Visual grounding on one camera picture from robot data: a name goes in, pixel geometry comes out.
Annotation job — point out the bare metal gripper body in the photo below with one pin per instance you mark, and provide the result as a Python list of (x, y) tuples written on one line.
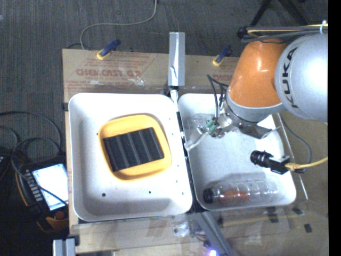
[(225, 124)]

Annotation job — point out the black cylinder on white bracket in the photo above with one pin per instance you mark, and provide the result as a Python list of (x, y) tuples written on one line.
[(262, 158)]

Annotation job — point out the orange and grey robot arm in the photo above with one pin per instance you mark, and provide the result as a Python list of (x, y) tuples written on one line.
[(255, 73)]

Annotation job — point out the brown cardboard board, red print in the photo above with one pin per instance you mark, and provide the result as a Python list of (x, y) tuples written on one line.
[(112, 71)]

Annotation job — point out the white plastic tray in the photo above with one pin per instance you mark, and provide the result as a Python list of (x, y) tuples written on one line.
[(88, 143), (229, 164)]

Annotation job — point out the clear plastic bottle, black cap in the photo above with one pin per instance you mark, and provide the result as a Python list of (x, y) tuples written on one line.
[(239, 192)]

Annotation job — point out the black ribbed rectangular block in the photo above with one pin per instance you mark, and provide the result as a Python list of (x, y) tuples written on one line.
[(133, 149)]

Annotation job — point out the yellow plate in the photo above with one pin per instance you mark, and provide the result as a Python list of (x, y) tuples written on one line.
[(106, 132)]

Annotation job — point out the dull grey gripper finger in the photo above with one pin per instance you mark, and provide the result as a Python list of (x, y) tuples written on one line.
[(194, 142), (202, 128)]

